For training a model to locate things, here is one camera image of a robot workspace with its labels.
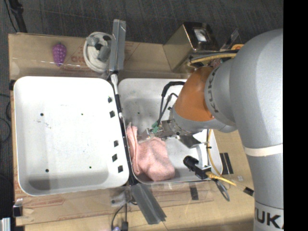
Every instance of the white sink basin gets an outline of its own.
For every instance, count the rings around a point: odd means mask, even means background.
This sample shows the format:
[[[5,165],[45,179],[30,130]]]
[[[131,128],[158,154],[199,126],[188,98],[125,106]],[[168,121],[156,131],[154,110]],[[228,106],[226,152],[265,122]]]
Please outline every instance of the white sink basin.
[[[123,108],[123,116],[126,124],[129,122],[138,128],[138,134],[142,133],[146,128],[151,128],[152,124],[158,119],[159,108],[161,102],[161,92],[164,86],[170,81],[179,81],[180,79],[141,79],[128,78],[124,79],[119,84],[119,93],[121,105]],[[169,88],[165,102],[169,94],[179,94],[182,86],[172,86]],[[172,107],[176,98],[172,97],[169,106]],[[169,111],[166,110],[162,120],[168,120]],[[206,141],[206,130],[196,136],[201,142]],[[176,138],[170,138],[166,141],[166,147],[169,159],[175,168],[175,177],[166,181],[152,181],[146,175],[139,175],[136,177],[140,182],[145,184],[154,183],[172,183],[172,182],[189,182],[199,181],[192,171],[183,164],[183,159],[190,155],[198,159],[197,149],[189,149]],[[210,144],[212,146],[212,158],[218,171],[222,172],[222,163],[219,156],[215,136],[211,136]],[[207,160],[207,153],[205,145],[201,145],[203,163],[210,165]]]
[[[14,85],[14,100],[18,179],[24,192],[68,193],[127,182],[114,91],[107,81],[23,77]]]

